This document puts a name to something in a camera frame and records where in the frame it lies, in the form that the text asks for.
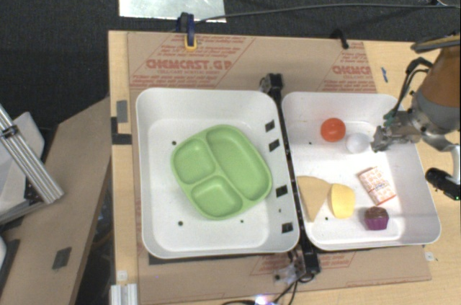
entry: green divided plate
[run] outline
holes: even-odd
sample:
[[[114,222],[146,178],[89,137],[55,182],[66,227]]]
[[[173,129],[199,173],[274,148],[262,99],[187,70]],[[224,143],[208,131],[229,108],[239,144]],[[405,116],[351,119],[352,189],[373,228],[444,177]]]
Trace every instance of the green divided plate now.
[[[259,152],[230,125],[216,125],[181,142],[171,155],[176,181],[207,218],[226,219],[261,202],[272,175]]]

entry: white ball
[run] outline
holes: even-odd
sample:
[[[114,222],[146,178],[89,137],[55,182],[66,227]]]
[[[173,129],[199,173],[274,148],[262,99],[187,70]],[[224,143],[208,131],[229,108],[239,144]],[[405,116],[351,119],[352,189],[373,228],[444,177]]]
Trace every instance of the white ball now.
[[[370,140],[363,133],[353,133],[347,137],[346,147],[353,154],[359,154],[370,147]]]

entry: red ball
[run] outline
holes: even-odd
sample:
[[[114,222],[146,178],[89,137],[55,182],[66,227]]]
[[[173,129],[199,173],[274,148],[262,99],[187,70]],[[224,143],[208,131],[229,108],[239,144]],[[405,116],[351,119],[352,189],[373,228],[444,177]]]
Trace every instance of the red ball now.
[[[329,118],[322,123],[320,133],[325,141],[337,142],[346,135],[346,125],[341,119]]]

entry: yellow object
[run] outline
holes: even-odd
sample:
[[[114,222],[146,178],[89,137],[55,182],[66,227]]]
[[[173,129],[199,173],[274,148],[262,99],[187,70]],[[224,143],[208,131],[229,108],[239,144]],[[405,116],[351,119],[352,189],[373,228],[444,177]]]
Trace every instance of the yellow object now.
[[[297,186],[301,194],[301,200],[308,212],[309,220],[314,222],[330,192],[331,184],[320,178],[299,176]]]
[[[333,215],[339,219],[350,217],[355,208],[355,193],[345,185],[335,183],[331,186],[330,206]]]
[[[187,51],[194,51],[197,48],[197,38],[194,37],[194,45],[189,46],[187,45],[187,35],[184,36],[184,46],[186,47]]]

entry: purple object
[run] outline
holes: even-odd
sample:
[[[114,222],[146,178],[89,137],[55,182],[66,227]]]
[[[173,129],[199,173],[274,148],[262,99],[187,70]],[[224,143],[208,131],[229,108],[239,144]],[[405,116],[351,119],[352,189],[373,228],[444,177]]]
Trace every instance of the purple object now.
[[[373,206],[365,211],[365,223],[371,231],[382,231],[388,227],[389,214],[384,208]]]

